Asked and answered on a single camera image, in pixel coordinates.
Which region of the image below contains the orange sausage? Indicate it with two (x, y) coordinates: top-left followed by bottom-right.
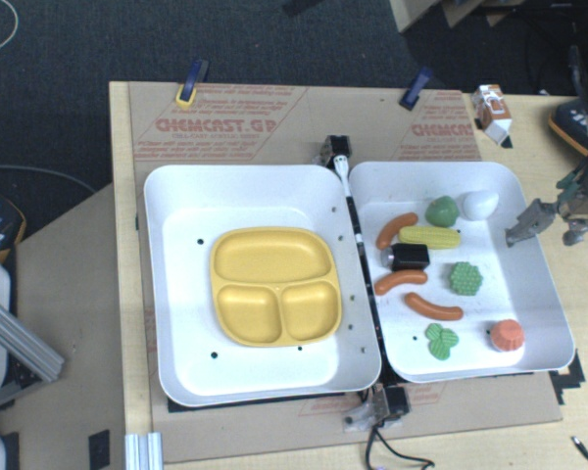
(375, 211), (419, 251)
(404, 292), (466, 322)
(373, 269), (429, 297)

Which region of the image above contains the white plastic tray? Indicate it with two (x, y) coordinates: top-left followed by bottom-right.
(347, 161), (577, 384)
(143, 164), (383, 407)

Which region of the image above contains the green leafy vegetable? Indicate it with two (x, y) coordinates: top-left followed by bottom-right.
(423, 322), (461, 362)

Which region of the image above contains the thin black and white rod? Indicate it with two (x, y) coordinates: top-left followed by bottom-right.
(333, 155), (386, 387)

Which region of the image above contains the white rounded toy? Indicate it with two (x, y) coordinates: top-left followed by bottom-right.
(461, 190), (501, 222)

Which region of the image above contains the yellow divided plate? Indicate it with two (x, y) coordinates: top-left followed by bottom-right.
(209, 226), (344, 348)

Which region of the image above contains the brown cardboard board red print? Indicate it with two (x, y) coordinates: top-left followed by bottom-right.
(126, 81), (564, 464)

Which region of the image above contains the brown and white carton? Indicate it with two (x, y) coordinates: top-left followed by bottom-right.
(470, 83), (514, 148)

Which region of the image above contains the green grapes bunch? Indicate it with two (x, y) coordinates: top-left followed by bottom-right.
(447, 260), (485, 297)

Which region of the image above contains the green bell pepper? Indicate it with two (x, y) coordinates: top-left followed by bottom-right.
(424, 195), (461, 229)

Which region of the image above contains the orange ribbed cup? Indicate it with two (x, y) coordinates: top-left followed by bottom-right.
(489, 318), (526, 353)

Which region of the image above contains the black bottle silver cap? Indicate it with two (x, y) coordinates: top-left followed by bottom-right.
(379, 243), (431, 273)

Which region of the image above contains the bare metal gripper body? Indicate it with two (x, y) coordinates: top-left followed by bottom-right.
(558, 191), (588, 223)

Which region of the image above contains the yellow corn cob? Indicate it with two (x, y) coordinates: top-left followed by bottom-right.
(397, 225), (463, 251)

